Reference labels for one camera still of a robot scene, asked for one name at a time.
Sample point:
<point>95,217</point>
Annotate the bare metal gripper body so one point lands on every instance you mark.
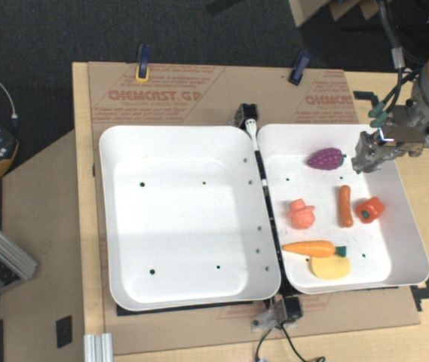
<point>406,130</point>

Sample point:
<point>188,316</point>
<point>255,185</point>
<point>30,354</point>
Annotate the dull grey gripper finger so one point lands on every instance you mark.
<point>385,155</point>
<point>363,153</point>

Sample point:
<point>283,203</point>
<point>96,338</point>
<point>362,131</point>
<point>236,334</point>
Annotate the purple grapes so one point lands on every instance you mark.
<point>325,158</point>

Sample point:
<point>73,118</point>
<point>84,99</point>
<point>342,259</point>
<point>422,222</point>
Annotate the orange bell pepper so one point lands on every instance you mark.
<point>370,209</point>

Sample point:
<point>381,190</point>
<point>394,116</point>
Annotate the orange sausage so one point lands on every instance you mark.
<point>345,207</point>

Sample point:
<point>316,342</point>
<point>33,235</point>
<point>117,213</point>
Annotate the white plastic tray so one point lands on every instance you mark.
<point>372,240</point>
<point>184,224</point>

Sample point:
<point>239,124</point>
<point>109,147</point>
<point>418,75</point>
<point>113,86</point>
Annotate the pink snowman figure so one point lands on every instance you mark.
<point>302,215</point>

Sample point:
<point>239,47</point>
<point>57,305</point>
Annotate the thin black and white rod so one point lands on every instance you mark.
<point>266,191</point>

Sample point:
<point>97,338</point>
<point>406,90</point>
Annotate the orange carrot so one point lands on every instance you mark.
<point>308,248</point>

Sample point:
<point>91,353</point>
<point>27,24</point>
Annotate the yellow flat slice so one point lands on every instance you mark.
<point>331,268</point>

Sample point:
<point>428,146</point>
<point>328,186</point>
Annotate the brown cardboard board red print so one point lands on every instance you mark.
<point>206,89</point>

